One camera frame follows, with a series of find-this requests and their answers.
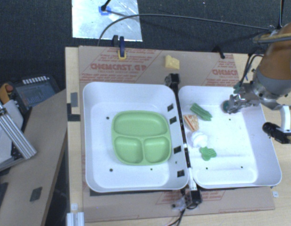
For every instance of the green toy vegetable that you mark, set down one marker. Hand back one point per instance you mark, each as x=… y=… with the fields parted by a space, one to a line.
x=207 y=154

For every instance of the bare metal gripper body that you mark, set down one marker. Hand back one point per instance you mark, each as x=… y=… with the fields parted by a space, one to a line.
x=250 y=96

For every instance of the tan sandwich wedge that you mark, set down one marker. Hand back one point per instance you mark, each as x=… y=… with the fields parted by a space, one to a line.
x=192 y=122

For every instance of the white plastic tray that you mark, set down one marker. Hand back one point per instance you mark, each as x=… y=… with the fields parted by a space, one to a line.
x=100 y=135
x=239 y=145

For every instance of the dark green round object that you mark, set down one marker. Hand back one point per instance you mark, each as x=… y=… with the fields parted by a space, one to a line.
x=225 y=106

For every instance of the black cylinder on white bracket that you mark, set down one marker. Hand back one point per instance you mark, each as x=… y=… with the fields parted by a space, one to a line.
x=276 y=129

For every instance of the brown cardboard board red print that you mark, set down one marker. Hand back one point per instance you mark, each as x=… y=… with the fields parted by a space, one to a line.
x=140 y=65

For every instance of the yellow cheese wedge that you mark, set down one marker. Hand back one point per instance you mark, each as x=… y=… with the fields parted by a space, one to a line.
x=171 y=62

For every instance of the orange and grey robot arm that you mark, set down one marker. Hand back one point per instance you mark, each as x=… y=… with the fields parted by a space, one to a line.
x=276 y=62

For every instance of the green divided plate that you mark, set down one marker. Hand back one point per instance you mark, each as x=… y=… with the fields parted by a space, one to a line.
x=140 y=126

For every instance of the thin black and white rod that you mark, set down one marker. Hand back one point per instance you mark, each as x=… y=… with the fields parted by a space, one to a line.
x=183 y=131

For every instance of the white round toy food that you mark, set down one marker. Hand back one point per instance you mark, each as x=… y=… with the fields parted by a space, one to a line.
x=198 y=139

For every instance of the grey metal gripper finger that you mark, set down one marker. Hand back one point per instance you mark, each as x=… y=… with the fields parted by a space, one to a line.
x=233 y=108
x=235 y=98

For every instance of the green bean bunch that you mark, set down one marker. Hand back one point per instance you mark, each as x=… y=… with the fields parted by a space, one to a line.
x=200 y=111

